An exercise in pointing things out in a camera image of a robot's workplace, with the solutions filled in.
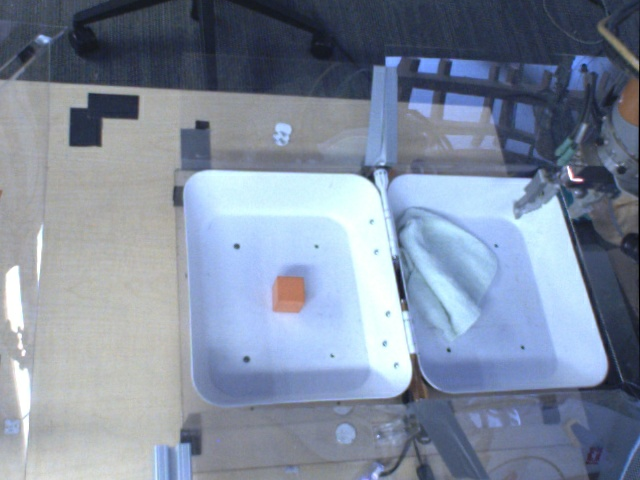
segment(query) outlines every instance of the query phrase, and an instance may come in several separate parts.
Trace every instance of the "white plastic tray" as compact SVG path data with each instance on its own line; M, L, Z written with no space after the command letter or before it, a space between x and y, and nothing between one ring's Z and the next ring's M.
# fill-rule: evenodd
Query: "white plastic tray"
M203 171L185 186L193 381L220 406L388 398L411 378L380 197L344 174ZM274 313L279 275L299 314Z
M559 201L513 217L527 181L405 175L391 183L396 218L411 206L428 208L498 257L479 320L453 342L410 311L422 374L441 391L589 387L606 376L607 356Z

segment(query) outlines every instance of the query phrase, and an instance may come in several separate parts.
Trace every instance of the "dark gray carpet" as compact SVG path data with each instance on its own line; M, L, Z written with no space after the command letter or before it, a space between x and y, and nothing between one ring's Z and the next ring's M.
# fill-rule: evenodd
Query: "dark gray carpet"
M68 25L74 12L103 1L0 0L0 20ZM221 89L323 93L322 86L331 79L349 76L350 83L356 83L363 67L382 63L385 55L549 62L555 54L601 51L601 46L581 44L557 30L545 15L542 0L280 1L322 23L342 50L335 59L346 65L335 68L310 58L306 32L218 1ZM627 1L605 3L614 10ZM597 6L586 0L548 0L548 4L558 22L577 37L598 38L595 23L603 11ZM86 59L77 57L66 39L59 41L52 79L202 88L203 67L197 58L202 45L190 8L189 0L180 0L93 25L102 48ZM624 39L638 51L637 17L626 26Z

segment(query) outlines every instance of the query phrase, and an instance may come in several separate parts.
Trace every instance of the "small white object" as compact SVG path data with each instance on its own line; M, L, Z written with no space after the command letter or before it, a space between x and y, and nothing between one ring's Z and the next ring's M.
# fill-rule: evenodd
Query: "small white object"
M286 146L291 140L291 132L293 128L288 123L277 123L275 133L273 134L273 142L276 146Z
M4 420L4 434L16 436L20 433L20 420Z
M340 444L351 444L356 439L356 429L350 423L340 423L336 428L336 441Z

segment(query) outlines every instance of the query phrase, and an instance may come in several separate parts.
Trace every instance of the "chair wheel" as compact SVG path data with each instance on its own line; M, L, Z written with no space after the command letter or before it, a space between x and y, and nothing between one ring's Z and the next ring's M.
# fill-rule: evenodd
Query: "chair wheel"
M327 60L333 55L333 41L324 34L314 34L311 39L311 55L319 60Z
M100 47L98 38L89 27L75 27L69 32L69 42L74 51L81 57L96 51Z

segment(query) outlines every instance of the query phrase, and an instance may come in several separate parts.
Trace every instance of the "metal bracket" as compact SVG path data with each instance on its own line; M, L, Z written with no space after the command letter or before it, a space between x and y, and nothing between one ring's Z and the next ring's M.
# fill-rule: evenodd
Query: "metal bracket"
M398 238L396 233L396 226L393 222L393 216L391 215L391 209L389 208L389 199L387 198L387 190L389 188L389 175L386 169L376 169L373 171L373 181L375 183L378 192L380 193L380 202L382 203L382 212L384 214L384 223L387 228L387 239L389 241L389 249L391 251L391 258L394 265L398 262L400 246L398 245Z
M416 354L416 341L413 335L413 324L411 323L411 315L408 311L402 312L402 320L404 323L404 333L407 335L407 346L409 354Z
M398 71L375 66L371 84L369 135L364 165L388 167L398 162Z
M158 445L153 452L154 480L192 480L191 445Z
M490 480L467 435L455 417L451 402L424 400L412 412L429 435L453 478Z

